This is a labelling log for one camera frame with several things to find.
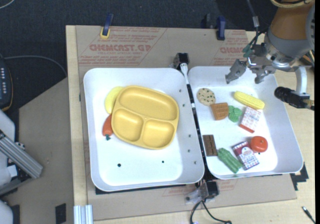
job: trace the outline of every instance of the toy tomato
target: toy tomato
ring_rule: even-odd
[[[263,153],[268,148],[268,142],[264,137],[254,136],[251,139],[250,147],[254,152]]]

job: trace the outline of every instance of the black pen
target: black pen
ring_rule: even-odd
[[[306,213],[306,215],[313,221],[314,224],[316,224],[314,218],[312,218],[310,212],[307,210],[306,207],[302,206],[302,209],[304,210],[304,212]]]

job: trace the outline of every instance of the dark floor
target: dark floor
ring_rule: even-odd
[[[10,0],[0,0],[0,7]],[[269,0],[251,0],[261,28],[271,22],[276,8]],[[246,0],[15,0],[0,9],[0,54],[36,55],[67,68],[66,25],[99,25],[107,12],[114,26],[200,28],[208,13],[224,16],[226,29],[253,30]],[[13,105],[23,106],[65,77],[45,59],[8,59],[14,87]]]

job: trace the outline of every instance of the blue clamp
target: blue clamp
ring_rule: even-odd
[[[108,39],[110,35],[110,26],[112,23],[112,20],[114,19],[114,15],[112,13],[108,13],[106,16],[106,22],[104,27],[102,27],[101,32],[100,32],[100,37],[101,39]]]
[[[216,22],[216,27],[217,27],[217,35],[216,35],[216,38],[219,40],[219,41],[224,41],[225,40],[225,27],[226,27],[226,22],[225,22],[225,18],[223,16],[219,16],[217,19],[217,22]]]

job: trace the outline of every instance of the wooden table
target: wooden table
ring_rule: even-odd
[[[188,29],[182,29],[180,36],[188,33]],[[247,32],[251,39],[254,33]],[[68,64],[68,88],[70,103],[70,124],[71,124],[71,144],[72,144],[72,170],[73,170],[73,189],[74,205],[88,204],[85,178],[85,160],[83,152],[83,134],[81,104],[79,101],[79,71],[78,71],[78,53],[76,27],[66,27],[67,43],[67,64]],[[284,73],[277,71],[275,73],[279,86],[295,89],[296,76],[294,73]],[[315,75],[312,70],[307,73],[308,86],[307,93],[310,98],[315,96]],[[286,105],[295,135],[301,148],[302,156],[308,172],[309,178],[306,182],[298,184],[297,199],[289,201],[277,201],[269,203],[259,203],[241,206],[231,206],[212,209],[212,214],[220,219],[230,219],[233,223],[311,223],[311,220],[303,212],[302,206],[305,206],[315,218],[315,152],[314,152],[314,111],[308,109],[296,109]],[[119,218],[95,221],[95,223],[188,223],[189,211],[164,213],[155,215],[146,215],[130,218]],[[197,210],[193,217],[194,221],[199,223],[215,223],[205,210]]]

